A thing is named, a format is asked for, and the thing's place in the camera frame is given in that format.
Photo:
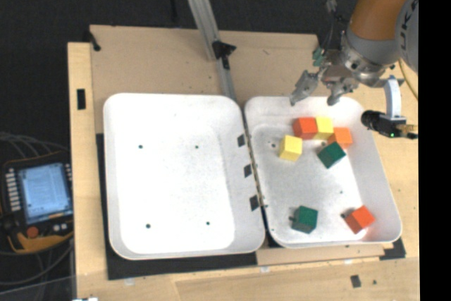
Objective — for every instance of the green cube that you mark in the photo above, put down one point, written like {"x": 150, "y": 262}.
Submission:
{"x": 331, "y": 154}
{"x": 305, "y": 219}

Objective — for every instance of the red-orange cube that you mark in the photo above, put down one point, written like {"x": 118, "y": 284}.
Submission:
{"x": 305, "y": 127}
{"x": 359, "y": 219}

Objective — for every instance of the brown cardboard board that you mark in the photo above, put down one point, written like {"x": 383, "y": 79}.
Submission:
{"x": 151, "y": 60}

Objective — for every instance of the yellow cube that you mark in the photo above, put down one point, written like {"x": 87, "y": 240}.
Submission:
{"x": 291, "y": 148}
{"x": 325, "y": 127}

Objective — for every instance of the orange cube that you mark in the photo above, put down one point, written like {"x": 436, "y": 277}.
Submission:
{"x": 342, "y": 136}

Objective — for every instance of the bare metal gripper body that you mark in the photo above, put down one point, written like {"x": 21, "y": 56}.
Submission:
{"x": 352, "y": 68}

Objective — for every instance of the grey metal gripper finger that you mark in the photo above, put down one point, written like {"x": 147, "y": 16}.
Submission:
{"x": 303, "y": 86}
{"x": 339, "y": 92}

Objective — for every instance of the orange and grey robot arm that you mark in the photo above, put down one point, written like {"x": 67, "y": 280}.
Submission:
{"x": 380, "y": 3}

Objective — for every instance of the black cylinder on white bracket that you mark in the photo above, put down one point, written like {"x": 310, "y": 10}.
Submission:
{"x": 378, "y": 121}

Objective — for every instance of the white plastic tray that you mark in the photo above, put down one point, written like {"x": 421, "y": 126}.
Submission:
{"x": 310, "y": 187}
{"x": 176, "y": 179}

